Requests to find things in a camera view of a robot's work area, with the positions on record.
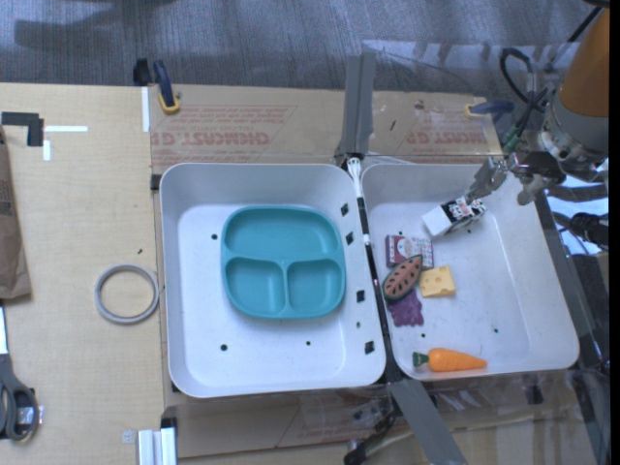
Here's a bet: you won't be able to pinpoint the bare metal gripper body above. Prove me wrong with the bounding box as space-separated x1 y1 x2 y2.
507 129 607 184

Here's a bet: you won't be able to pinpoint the white milk carton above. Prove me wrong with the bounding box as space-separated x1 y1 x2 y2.
420 196 487 238

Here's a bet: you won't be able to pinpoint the red and white packet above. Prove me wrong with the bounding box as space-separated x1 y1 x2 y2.
385 233 435 270

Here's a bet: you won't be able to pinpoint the yellow cheese wedge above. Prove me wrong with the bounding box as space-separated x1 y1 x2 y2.
418 264 457 299

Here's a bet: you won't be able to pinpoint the white plastic tray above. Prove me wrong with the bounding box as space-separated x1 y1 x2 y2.
158 162 388 400
360 162 581 383

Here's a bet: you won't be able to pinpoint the black and white thin rod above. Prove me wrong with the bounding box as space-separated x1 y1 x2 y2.
346 157 389 383

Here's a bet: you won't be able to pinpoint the watermelon slice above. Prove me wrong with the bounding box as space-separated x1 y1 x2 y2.
381 254 424 302

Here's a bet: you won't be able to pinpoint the purple grapes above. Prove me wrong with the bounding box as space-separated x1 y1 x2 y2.
387 289 425 328

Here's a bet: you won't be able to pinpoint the orange carrot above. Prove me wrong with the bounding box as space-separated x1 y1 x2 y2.
412 347 488 374

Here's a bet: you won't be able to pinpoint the teal divided plate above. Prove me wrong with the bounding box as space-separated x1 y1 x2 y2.
220 204 348 321

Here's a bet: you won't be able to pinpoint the brown cardboard board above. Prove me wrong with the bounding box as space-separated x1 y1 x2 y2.
147 83 582 459

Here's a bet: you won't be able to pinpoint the brown paper bag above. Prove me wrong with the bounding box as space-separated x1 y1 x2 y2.
0 126 34 301

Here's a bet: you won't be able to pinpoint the grey scissors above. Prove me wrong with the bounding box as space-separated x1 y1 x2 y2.
0 351 41 443

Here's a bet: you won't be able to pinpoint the black cylinder on white bracket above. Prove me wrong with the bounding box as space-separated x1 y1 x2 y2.
550 184 610 251

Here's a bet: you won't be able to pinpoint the white tape ring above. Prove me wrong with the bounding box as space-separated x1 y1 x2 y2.
94 263 161 326

